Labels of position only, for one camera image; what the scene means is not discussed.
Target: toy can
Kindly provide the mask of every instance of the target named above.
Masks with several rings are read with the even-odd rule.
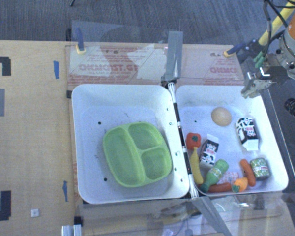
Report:
[[[262,157],[250,161],[250,166],[255,174],[256,180],[264,180],[270,177],[270,171],[266,160]]]

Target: toy milk carton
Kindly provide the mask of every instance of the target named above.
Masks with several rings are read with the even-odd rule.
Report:
[[[207,134],[206,141],[202,144],[200,150],[200,168],[212,168],[214,166],[218,145],[218,138]]]
[[[258,150],[259,139],[251,118],[240,118],[236,123],[237,133],[241,144],[247,151]]]

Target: toy egg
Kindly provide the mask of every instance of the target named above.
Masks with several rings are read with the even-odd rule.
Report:
[[[225,127],[231,124],[232,114],[226,108],[217,107],[211,113],[212,120],[219,126]]]

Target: green bottle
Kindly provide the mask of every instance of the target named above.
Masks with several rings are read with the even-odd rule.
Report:
[[[200,190],[204,193],[208,192],[211,185],[216,184],[222,177],[222,175],[228,170],[228,163],[219,159],[216,161],[213,168],[211,168],[206,174],[206,180],[200,186]]]

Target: green plate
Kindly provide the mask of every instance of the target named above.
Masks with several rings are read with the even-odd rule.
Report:
[[[172,170],[172,158],[159,130],[148,122],[133,122],[110,129],[103,138],[108,166],[125,187],[159,181]]]

